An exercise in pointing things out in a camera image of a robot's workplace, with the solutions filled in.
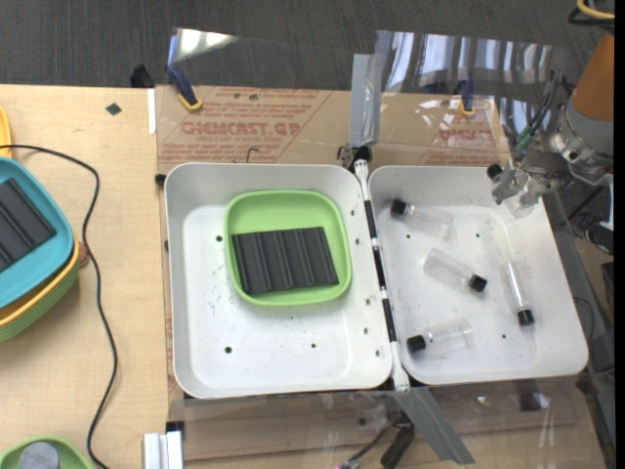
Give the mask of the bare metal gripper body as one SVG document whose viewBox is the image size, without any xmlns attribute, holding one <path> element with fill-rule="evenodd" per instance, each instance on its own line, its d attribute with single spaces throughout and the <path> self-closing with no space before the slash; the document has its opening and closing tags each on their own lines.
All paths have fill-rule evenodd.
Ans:
<svg viewBox="0 0 625 469">
<path fill-rule="evenodd" d="M 532 178 L 607 186 L 613 172 L 613 139 L 516 137 L 515 166 Z"/>
</svg>

